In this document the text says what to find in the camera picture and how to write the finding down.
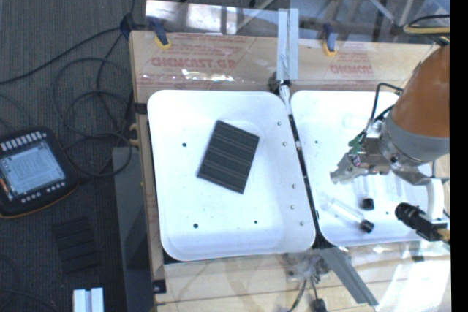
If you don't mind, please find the white plastic tray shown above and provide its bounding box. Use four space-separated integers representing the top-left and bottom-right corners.
290 89 450 248
146 89 317 262

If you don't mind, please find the black cylinder on white bracket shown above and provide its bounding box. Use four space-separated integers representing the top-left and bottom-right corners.
394 177 450 243

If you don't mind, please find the clear plastic bottle black cap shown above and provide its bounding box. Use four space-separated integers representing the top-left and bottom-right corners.
352 173 376 211
320 193 375 235

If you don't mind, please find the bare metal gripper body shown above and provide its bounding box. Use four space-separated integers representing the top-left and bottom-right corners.
355 120 395 177

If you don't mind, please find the black ribbed rectangular pad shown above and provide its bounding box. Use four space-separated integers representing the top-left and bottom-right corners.
52 216 100 274

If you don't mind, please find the dark grey ribbed rectangular pad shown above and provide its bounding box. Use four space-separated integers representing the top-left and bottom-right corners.
197 119 261 195

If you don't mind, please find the brown cardboard board red print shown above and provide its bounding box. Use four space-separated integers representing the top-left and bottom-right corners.
128 30 450 312

